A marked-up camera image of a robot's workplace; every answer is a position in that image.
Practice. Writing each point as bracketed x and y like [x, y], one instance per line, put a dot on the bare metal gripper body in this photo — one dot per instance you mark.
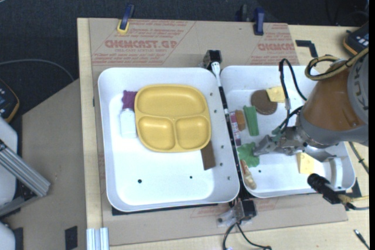
[288, 140]

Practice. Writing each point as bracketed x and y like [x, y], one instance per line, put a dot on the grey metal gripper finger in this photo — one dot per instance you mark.
[259, 150]
[268, 140]

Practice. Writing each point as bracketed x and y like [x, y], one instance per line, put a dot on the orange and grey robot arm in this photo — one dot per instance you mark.
[328, 108]

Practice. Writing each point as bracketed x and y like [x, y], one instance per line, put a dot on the green lettuce leaf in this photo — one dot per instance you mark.
[246, 155]

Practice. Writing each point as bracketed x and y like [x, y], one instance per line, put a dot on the green celery stick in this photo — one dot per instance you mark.
[252, 121]

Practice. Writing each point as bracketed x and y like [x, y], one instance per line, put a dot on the beige and red toy food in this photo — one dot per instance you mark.
[249, 177]

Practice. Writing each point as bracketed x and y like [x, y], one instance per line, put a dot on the yellow cheese wedge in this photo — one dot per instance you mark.
[305, 164]
[276, 94]

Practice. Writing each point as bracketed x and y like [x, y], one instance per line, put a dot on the maroon packet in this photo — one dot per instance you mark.
[235, 133]

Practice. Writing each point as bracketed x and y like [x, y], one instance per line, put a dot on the orange bread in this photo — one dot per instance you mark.
[240, 120]

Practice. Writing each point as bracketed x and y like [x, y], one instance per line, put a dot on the brown round biscuit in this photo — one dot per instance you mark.
[262, 104]

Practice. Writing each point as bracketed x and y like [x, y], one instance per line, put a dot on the white plastic tray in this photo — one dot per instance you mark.
[281, 181]
[164, 178]

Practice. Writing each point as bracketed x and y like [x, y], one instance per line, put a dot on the brown rectangular block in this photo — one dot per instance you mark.
[208, 156]

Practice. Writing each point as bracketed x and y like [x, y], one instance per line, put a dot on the thin black and white rod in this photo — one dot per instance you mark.
[225, 102]

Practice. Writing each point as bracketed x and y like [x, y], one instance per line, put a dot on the yellow divided plate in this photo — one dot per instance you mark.
[173, 117]

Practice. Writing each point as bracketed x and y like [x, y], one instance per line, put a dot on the brown cardboard board red print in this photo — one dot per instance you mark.
[181, 38]

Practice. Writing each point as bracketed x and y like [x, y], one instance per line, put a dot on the white bottle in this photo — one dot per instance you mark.
[127, 124]

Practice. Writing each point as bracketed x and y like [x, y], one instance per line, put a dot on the purple grapes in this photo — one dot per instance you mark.
[128, 98]

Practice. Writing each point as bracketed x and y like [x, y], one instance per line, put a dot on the black cylinder on white bracket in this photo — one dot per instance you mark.
[335, 172]

